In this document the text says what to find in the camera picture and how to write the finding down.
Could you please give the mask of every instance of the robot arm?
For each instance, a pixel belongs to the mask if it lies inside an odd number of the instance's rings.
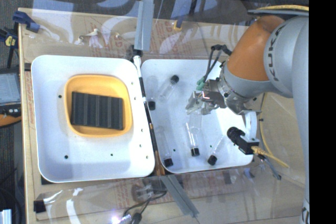
[[[206,115],[228,107],[244,115],[249,111],[245,104],[264,92],[293,98],[306,168],[301,223],[309,223],[308,31],[308,16],[259,18],[243,34],[219,77],[207,80],[186,106],[187,114],[196,108]]]

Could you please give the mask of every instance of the glass vial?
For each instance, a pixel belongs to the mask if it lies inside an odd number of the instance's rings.
[[[223,155],[223,150],[225,148],[225,135],[221,135],[217,140],[215,147],[210,152],[210,157],[208,158],[208,163],[210,165],[215,165],[218,158]]]
[[[189,146],[193,157],[199,156],[198,149],[199,136],[202,135],[202,114],[196,110],[189,115],[189,122],[185,124],[189,138]]]
[[[172,94],[176,84],[179,81],[179,77],[177,75],[172,76],[168,80],[166,80],[159,89],[159,99],[161,101],[165,101]]]
[[[146,100],[149,110],[155,110],[155,101],[159,83],[156,76],[149,76],[145,82]]]
[[[169,147],[168,140],[166,134],[164,132],[164,128],[162,126],[158,126],[154,128],[156,143],[159,148],[160,157],[163,158],[164,166],[169,167],[172,166],[172,151]]]

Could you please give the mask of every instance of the test tube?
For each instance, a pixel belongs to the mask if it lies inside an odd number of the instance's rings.
[[[179,77],[174,75],[162,84],[159,89],[159,99],[161,101],[165,101],[169,98],[179,80]]]
[[[223,155],[223,150],[225,148],[225,135],[221,135],[220,138],[217,140],[215,147],[210,152],[210,157],[208,158],[208,163],[210,165],[215,165],[218,158]]]
[[[191,155],[193,157],[199,156],[198,137],[202,135],[202,114],[200,110],[190,114],[189,122],[185,124],[185,127],[189,138]]]
[[[158,89],[157,77],[149,76],[145,82],[146,100],[149,110],[155,110],[155,101]]]
[[[164,166],[169,167],[172,166],[173,160],[172,160],[172,151],[169,147],[167,137],[164,132],[164,128],[162,126],[158,126],[154,128],[156,143],[159,148],[159,153],[161,158],[163,158]]]

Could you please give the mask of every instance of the black cap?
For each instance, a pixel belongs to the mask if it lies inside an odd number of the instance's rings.
[[[208,159],[208,163],[211,164],[211,165],[215,165],[216,161],[217,161],[217,158],[214,155],[211,155]]]
[[[164,160],[164,166],[165,167],[169,167],[169,166],[172,166],[172,165],[174,165],[174,163],[173,163],[173,160],[171,158]]]
[[[149,110],[155,110],[155,101],[149,101],[148,108]]]
[[[170,78],[170,81],[174,82],[174,83],[178,83],[179,80],[180,80],[180,78],[177,75],[174,75]]]
[[[195,147],[195,148],[192,148],[191,149],[191,155],[193,156],[193,157],[196,157],[196,156],[199,156],[199,153],[200,151],[199,151],[199,149],[198,149],[198,147]]]

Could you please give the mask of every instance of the white tray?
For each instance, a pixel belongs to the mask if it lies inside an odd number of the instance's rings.
[[[105,74],[128,88],[133,115],[131,129],[116,137],[84,137],[66,123],[64,93],[78,74]],[[50,182],[77,182],[144,177],[155,165],[137,69],[125,59],[39,56],[31,66],[37,134],[38,167]]]
[[[167,140],[172,150],[172,160],[174,165],[166,169],[175,174],[186,172],[198,172],[202,170],[219,169],[226,167],[237,167],[249,164],[252,155],[243,154],[237,146],[226,136],[227,130],[235,126],[245,130],[243,118],[234,114],[230,109],[213,110],[211,114],[203,116],[202,131],[203,137],[199,137],[200,155],[191,156],[188,137],[184,129],[184,124],[188,121],[185,106],[193,91],[196,90],[197,81],[205,74],[208,60],[147,60],[142,65],[142,76],[146,89],[146,79],[149,76],[156,76],[158,85],[173,75],[178,75],[179,82],[166,104],[157,102],[156,109],[150,111],[154,130],[156,126],[163,126]],[[209,79],[218,77],[220,68],[218,62]],[[217,139],[225,134],[225,150],[214,166],[207,162],[212,147]]]

